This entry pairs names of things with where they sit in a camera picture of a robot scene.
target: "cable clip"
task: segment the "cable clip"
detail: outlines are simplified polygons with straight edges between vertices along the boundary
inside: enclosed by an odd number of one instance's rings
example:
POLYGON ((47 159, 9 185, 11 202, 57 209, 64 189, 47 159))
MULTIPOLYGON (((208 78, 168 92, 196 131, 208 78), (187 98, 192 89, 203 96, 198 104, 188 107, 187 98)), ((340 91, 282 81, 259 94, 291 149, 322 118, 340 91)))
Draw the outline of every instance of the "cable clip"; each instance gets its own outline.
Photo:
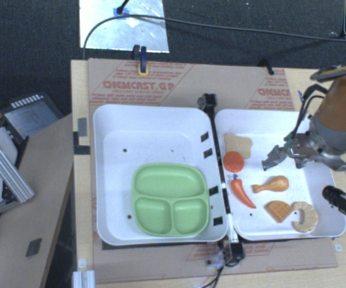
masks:
POLYGON ((149 67, 146 59, 146 46, 140 47, 139 45, 135 45, 133 47, 133 51, 131 52, 131 59, 139 59, 140 63, 138 64, 138 75, 141 77, 146 77, 149 74, 149 67))

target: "wooden table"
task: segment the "wooden table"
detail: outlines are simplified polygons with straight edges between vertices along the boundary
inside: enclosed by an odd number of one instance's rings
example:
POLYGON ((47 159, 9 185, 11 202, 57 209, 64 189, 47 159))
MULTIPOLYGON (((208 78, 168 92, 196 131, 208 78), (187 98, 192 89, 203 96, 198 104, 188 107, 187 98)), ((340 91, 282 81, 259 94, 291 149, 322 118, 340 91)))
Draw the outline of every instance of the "wooden table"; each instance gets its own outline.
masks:
MULTIPOLYGON (((298 90, 304 91, 311 82, 310 75, 315 70, 285 69, 294 107, 300 109, 298 90)), ((88 63, 72 61, 71 64, 72 96, 73 96, 73 131, 78 131, 80 118, 89 116, 88 107, 88 63)), ((79 137, 80 145, 89 145, 89 132, 79 137)), ((91 270, 93 263, 92 246, 92 200, 90 180, 90 156, 76 155, 74 157, 75 201, 76 201, 76 233, 77 259, 82 263, 79 271, 91 270)), ((346 190, 344 174, 333 173, 337 186, 346 190)), ((334 240, 340 244, 342 251, 337 252, 338 267, 328 269, 311 269, 302 271, 265 272, 259 274, 240 274, 221 276, 217 287, 346 287, 346 231, 334 240)), ((149 280, 126 283, 97 284, 99 288, 142 288, 142 287, 201 287, 211 278, 192 277, 171 280, 149 280)))
POLYGON ((72 187, 71 115, 33 135, 19 172, 35 196, 0 217, 0 287, 45 287, 72 187), (27 257, 31 241, 40 244, 27 257))

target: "green divided plate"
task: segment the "green divided plate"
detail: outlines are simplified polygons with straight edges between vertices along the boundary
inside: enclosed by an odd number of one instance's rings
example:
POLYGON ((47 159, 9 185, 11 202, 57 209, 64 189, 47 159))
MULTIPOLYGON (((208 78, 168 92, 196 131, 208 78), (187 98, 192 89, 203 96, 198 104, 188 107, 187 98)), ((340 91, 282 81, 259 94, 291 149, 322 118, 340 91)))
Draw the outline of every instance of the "green divided plate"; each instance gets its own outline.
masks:
POLYGON ((150 235, 196 235, 209 221, 206 181, 195 167, 170 163, 141 166, 134 173, 131 195, 136 223, 150 235))

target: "black clip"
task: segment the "black clip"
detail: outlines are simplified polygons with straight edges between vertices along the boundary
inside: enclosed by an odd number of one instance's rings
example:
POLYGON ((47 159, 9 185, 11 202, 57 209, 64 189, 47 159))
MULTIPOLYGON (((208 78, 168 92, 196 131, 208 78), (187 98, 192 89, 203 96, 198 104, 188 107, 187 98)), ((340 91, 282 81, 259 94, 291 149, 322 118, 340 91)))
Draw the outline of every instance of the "black clip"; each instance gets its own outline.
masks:
POLYGON ((211 108, 216 107, 216 94, 203 94, 197 101, 197 108, 207 113, 211 108))
POLYGON ((267 71, 269 72, 269 75, 270 76, 273 76, 274 75, 274 71, 273 71, 273 68, 270 66, 270 63, 267 59, 263 58, 261 61, 259 61, 258 67, 266 67, 267 68, 267 71))
POLYGON ((131 52, 132 60, 138 60, 140 58, 140 49, 141 47, 139 45, 134 45, 133 51, 131 52))

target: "black carpet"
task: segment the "black carpet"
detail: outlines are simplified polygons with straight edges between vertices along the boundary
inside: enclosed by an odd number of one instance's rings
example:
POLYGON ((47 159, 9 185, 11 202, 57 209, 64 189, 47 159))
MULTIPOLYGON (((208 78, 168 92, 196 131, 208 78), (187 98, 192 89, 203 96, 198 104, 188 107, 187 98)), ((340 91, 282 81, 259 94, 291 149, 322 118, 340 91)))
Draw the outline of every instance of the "black carpet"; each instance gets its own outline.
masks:
MULTIPOLYGON (((175 19, 329 38, 340 33, 344 0, 163 0, 175 19)), ((155 61, 321 68, 346 63, 346 43, 167 24, 169 54, 155 61)), ((87 50, 127 59, 129 52, 87 50)), ((50 95, 70 113, 70 60, 79 48, 79 0, 0 0, 0 101, 30 92, 50 95)))

